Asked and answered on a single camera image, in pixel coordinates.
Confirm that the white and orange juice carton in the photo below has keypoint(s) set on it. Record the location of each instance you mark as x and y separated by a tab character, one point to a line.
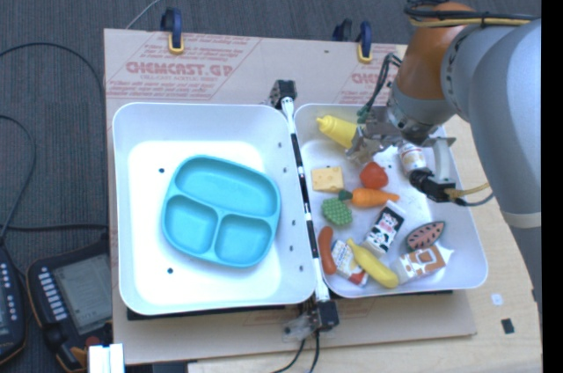
344	260

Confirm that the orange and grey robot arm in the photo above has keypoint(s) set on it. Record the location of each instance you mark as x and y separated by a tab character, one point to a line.
492	89

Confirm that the black cylinder on white bracket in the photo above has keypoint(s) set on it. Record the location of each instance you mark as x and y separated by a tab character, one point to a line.
433	182

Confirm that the yellow mustard bottle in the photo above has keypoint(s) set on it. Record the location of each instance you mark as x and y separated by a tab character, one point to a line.
338	130

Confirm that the white plastic tray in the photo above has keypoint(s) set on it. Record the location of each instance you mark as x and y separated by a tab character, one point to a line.
457	257
145	204

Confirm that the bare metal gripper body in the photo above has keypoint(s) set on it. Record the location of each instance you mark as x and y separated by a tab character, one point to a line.
398	127

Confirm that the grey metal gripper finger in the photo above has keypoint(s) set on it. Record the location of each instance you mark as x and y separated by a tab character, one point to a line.
370	152
354	145

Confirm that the red sausage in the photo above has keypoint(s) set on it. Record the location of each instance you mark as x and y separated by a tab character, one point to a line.
326	250

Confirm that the blue divided plate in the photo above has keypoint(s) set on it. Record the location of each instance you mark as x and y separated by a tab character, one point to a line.
220	204

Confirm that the red bell pepper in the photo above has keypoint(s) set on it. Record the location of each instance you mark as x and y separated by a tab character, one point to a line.
374	177

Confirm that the cow print milk carton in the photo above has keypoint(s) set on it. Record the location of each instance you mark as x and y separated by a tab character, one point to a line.
383	230

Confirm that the brown and white carton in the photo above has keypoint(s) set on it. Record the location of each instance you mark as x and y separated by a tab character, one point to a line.
420	263

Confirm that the yellow cheese wedge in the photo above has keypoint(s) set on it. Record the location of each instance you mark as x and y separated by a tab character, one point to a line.
327	180

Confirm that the thin black and white rod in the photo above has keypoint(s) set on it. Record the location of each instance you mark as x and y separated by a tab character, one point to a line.
303	195

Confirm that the green grapes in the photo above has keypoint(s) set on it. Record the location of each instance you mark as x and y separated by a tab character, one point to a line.
336	212

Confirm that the orange carrot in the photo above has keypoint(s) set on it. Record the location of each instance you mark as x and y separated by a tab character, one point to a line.
371	197

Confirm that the yellow banana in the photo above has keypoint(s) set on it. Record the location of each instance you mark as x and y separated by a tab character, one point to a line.
374	265

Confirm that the small white and orange bottle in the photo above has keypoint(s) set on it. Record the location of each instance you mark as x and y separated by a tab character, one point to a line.
412	158

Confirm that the brown cardboard board red print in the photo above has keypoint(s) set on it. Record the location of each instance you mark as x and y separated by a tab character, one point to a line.
184	76

